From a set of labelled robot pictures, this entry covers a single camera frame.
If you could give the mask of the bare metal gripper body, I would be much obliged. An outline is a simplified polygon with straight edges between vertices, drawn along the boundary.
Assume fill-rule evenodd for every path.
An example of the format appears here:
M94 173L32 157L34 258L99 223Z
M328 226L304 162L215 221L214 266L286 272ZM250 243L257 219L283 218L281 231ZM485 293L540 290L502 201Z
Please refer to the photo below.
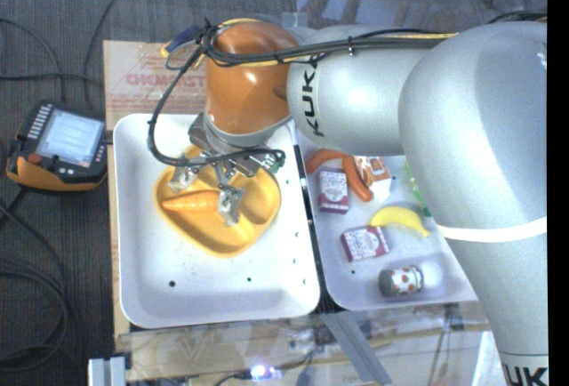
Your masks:
M263 148L269 138L269 129L252 133L227 133L216 127L205 115L200 114L188 129L192 145L201 149L200 158L216 157L216 163L228 177L239 172L245 177L253 177L261 168L261 158L246 156L245 152Z

